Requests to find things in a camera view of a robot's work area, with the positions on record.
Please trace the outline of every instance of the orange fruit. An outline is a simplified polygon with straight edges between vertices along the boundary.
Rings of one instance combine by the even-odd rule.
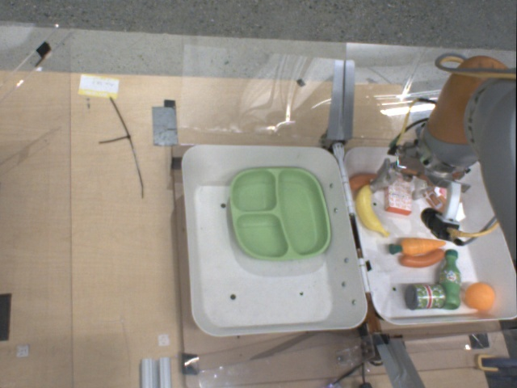
[[[490,310],[495,300],[495,292],[492,286],[486,283],[474,283],[465,291],[464,302],[468,307],[477,310]]]

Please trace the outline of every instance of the white plastic tray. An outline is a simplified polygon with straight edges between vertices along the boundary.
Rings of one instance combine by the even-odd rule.
[[[345,157],[348,176],[360,172],[377,172],[385,158],[386,148],[358,147],[350,150]],[[466,231],[478,231],[494,215],[481,179],[479,166],[462,180],[471,188],[462,195],[466,218],[461,227]],[[359,239],[364,258],[370,261],[372,270],[368,272],[368,282],[372,291],[372,301],[376,311],[384,319],[398,325],[422,323],[458,323],[478,320],[510,319],[517,316],[517,296],[515,270],[510,252],[501,230],[479,238],[465,247],[454,245],[447,248],[457,249],[457,266],[462,281],[468,284],[484,281],[494,287],[496,300],[492,310],[485,314],[469,309],[464,304],[458,310],[409,310],[404,303],[404,291],[411,283],[435,283],[438,265],[429,268],[406,268],[398,263],[398,256],[390,255],[388,245],[397,238],[421,237],[434,238],[420,220],[420,213],[429,207],[425,200],[413,203],[410,216],[388,213],[384,210],[384,193],[376,192],[374,207],[391,237],[366,230],[358,221]]]
[[[300,167],[320,182],[331,241],[321,255],[267,261],[233,236],[229,186],[252,167]],[[367,302],[337,162],[319,148],[198,145],[183,158],[192,313],[211,335],[348,329]]]

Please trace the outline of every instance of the toy banana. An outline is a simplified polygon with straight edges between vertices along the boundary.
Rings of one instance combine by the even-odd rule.
[[[377,218],[377,215],[373,211],[372,190],[369,185],[364,185],[357,193],[357,198],[355,199],[355,211],[367,229],[377,231],[385,237],[389,236],[388,231],[385,230],[380,223],[379,218]]]

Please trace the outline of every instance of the can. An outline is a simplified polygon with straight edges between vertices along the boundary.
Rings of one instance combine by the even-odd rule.
[[[440,309],[445,304],[442,285],[409,285],[404,296],[409,309]]]

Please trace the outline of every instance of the green bottle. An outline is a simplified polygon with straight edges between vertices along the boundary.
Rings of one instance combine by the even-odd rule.
[[[445,265],[439,273],[439,283],[445,290],[444,309],[458,309],[460,307],[461,273],[456,266],[458,252],[447,250],[445,252]]]

